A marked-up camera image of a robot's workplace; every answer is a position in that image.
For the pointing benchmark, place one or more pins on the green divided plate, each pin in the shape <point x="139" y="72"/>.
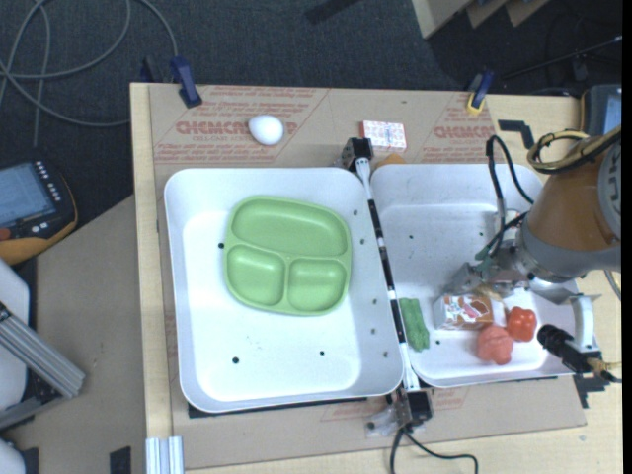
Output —
<point x="289" y="235"/>

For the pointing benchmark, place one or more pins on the thin black and white rod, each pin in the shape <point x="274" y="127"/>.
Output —
<point x="381" y="245"/>

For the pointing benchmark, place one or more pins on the black cylinder on white bracket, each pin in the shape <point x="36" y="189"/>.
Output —
<point x="568" y="346"/>

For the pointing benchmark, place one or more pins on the brown cardboard board red print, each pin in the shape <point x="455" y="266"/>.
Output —
<point x="306" y="111"/>

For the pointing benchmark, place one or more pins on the orange and white carton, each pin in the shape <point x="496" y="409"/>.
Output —
<point x="461" y="313"/>

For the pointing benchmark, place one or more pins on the red bell pepper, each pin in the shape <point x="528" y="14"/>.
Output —
<point x="522" y="324"/>

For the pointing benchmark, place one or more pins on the white egg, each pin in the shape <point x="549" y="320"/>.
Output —
<point x="266" y="129"/>

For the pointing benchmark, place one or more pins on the red and white packet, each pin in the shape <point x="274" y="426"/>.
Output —
<point x="385" y="135"/>

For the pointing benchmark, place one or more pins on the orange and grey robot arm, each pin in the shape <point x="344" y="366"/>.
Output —
<point x="568" y="205"/>

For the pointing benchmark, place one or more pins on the pink lumpy toy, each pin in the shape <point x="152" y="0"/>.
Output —
<point x="495" y="344"/>

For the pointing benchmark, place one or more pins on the white plastic tray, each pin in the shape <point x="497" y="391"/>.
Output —
<point x="434" y="205"/>
<point x="276" y="358"/>

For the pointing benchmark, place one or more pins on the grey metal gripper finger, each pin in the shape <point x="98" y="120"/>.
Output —
<point x="466" y="277"/>

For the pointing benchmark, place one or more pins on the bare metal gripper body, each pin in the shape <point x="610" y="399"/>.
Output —
<point x="508" y="267"/>

